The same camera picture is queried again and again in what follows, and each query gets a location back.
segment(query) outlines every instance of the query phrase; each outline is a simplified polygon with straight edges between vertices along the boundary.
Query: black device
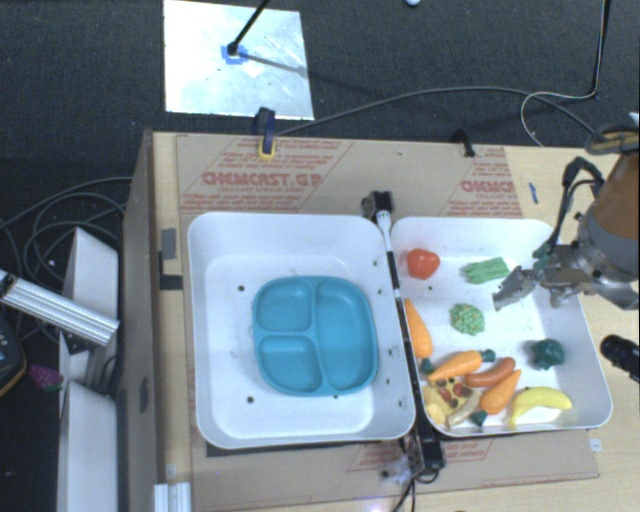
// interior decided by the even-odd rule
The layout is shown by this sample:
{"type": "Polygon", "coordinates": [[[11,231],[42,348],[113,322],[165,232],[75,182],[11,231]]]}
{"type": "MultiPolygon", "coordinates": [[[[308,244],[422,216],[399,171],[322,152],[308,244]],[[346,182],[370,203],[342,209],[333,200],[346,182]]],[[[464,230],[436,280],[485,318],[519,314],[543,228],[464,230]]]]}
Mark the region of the black device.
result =
{"type": "Polygon", "coordinates": [[[600,344],[600,352],[613,363],[613,366],[629,372],[629,377],[638,382],[640,349],[630,340],[612,334],[600,344]]]}
{"type": "Polygon", "coordinates": [[[7,319],[0,314],[0,396],[24,375],[27,360],[7,319]]]}

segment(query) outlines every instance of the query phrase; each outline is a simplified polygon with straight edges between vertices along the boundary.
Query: blue divided plate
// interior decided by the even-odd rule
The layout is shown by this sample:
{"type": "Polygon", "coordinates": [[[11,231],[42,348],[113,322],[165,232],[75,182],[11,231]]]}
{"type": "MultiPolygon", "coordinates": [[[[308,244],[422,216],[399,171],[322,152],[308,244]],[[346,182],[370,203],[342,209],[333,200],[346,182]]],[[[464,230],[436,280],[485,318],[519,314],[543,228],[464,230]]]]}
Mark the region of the blue divided plate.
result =
{"type": "Polygon", "coordinates": [[[353,393],[378,371],[369,302],[344,279],[295,276],[268,282],[253,301],[253,338],[262,376],[284,393],[353,393]]]}

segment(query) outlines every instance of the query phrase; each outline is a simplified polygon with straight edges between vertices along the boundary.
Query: blue tape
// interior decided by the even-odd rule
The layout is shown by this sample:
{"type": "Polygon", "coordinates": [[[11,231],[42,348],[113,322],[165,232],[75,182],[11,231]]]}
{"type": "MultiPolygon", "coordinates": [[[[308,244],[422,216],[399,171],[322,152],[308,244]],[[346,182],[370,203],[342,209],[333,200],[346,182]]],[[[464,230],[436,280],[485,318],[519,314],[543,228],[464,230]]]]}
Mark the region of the blue tape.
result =
{"type": "Polygon", "coordinates": [[[232,66],[242,64],[243,62],[247,62],[249,60],[247,57],[244,57],[244,55],[247,54],[247,49],[242,45],[238,46],[238,53],[233,56],[229,55],[227,46],[223,45],[220,47],[220,54],[222,55],[224,61],[232,66]]]}
{"type": "Polygon", "coordinates": [[[533,186],[533,183],[529,182],[529,190],[531,190],[531,199],[535,204],[538,204],[538,195],[536,194],[536,187],[533,186]]]}

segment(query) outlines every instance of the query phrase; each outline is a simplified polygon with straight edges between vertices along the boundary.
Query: yellow banana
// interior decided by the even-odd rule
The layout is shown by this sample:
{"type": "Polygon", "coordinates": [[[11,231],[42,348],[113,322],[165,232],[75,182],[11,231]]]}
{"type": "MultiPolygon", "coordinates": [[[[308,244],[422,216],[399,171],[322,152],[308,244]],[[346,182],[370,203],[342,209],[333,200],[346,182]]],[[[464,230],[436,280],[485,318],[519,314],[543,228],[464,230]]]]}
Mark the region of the yellow banana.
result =
{"type": "Polygon", "coordinates": [[[509,424],[516,426],[516,419],[534,407],[552,409],[571,409],[571,400],[562,391],[547,386],[537,386],[522,391],[513,400],[513,412],[509,424]]]}

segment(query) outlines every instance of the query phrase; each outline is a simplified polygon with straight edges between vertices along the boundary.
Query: black carpet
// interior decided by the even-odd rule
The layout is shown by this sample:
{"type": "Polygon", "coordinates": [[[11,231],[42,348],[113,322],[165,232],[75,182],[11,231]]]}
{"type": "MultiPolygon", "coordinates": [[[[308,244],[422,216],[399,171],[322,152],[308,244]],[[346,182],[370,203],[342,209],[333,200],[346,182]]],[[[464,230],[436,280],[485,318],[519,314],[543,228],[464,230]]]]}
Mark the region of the black carpet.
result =
{"type": "MultiPolygon", "coordinates": [[[[273,0],[271,7],[301,13],[314,111],[323,118],[401,93],[452,86],[583,95],[591,88],[601,5],[423,0],[411,9],[403,0],[273,0]]],[[[597,97],[560,101],[593,128],[625,121],[638,110],[639,21],[639,2],[612,2],[597,97]]],[[[72,185],[130,176],[144,128],[248,133],[247,118],[164,111],[162,23],[159,0],[0,4],[1,219],[11,220],[72,185]]],[[[444,142],[463,128],[475,143],[531,145],[520,125],[522,100],[505,92],[443,92],[298,135],[444,142]]],[[[544,145],[579,147],[589,135],[539,102],[527,112],[544,145]]],[[[296,125],[278,121],[277,129],[296,125]]],[[[126,201],[122,184],[97,190],[126,201]]],[[[97,203],[69,203],[50,215],[86,218],[97,203]]],[[[34,217],[9,226],[20,250],[34,217]]],[[[111,215],[105,226],[117,229],[118,222],[111,215]]],[[[6,233],[0,240],[0,268],[19,272],[6,233]]],[[[65,248],[50,258],[63,271],[65,248]]],[[[57,286],[47,276],[43,280],[57,286]]],[[[27,358],[55,367],[57,347],[33,329],[29,320],[20,328],[21,335],[30,334],[24,339],[27,358]]],[[[0,398],[0,510],[55,510],[57,407],[57,395],[38,390],[28,378],[0,398]]]]}

